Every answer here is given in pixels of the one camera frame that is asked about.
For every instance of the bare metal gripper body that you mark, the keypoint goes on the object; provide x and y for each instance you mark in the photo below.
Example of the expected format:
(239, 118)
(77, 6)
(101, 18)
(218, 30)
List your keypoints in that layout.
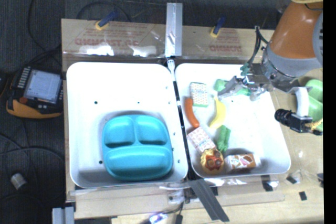
(258, 76)

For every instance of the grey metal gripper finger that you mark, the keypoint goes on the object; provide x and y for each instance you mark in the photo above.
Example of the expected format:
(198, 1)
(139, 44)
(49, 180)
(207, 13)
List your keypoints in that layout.
(257, 94)
(231, 86)

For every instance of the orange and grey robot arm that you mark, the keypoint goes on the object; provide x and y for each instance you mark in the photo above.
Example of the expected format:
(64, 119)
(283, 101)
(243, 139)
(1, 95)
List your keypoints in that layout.
(294, 31)

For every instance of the light green rounded toy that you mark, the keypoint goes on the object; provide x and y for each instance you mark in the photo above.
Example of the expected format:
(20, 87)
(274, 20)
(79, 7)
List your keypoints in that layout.
(220, 84)

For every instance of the yellow banana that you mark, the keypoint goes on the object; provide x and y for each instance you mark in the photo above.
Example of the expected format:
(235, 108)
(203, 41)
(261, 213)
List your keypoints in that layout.
(220, 112)

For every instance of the white plastic tray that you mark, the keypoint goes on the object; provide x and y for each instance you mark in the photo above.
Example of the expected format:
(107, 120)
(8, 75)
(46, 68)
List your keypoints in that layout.
(252, 126)
(118, 86)

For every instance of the white and green patterned carton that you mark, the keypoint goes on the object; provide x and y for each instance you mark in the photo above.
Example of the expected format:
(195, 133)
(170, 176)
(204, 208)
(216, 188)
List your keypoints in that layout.
(199, 94)

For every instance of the orange toy sausage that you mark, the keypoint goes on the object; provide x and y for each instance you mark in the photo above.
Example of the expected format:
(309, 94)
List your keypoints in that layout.
(191, 112)

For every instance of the dark green toy vegetable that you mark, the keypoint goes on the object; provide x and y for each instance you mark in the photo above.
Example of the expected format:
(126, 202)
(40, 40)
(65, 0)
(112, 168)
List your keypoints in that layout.
(223, 139)

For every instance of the light green plastic bottle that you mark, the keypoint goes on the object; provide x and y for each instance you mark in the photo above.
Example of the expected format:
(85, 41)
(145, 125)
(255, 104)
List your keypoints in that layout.
(316, 102)

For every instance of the white and red patterned carton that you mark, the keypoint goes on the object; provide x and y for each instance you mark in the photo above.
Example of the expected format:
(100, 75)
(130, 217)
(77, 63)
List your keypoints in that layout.
(200, 139)

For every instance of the orange carton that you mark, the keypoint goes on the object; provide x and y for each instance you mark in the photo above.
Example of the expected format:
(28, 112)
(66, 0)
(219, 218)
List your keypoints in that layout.
(240, 162)

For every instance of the yellow and red pizza slice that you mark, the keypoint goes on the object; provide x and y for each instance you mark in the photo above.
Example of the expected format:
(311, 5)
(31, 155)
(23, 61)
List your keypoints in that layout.
(212, 162)

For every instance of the brown cardboard board red print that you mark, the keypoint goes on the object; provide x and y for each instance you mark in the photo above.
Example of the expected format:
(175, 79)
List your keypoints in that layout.
(304, 165)

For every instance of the blue divided plate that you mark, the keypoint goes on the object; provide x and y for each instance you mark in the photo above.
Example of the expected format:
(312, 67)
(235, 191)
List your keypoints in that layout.
(136, 157)

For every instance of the small grey metal can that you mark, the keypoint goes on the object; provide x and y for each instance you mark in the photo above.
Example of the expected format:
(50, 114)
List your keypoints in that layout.
(18, 180)

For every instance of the black cylinder on white bracket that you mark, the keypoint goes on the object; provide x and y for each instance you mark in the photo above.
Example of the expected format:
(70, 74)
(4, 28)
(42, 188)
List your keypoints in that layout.
(291, 119)

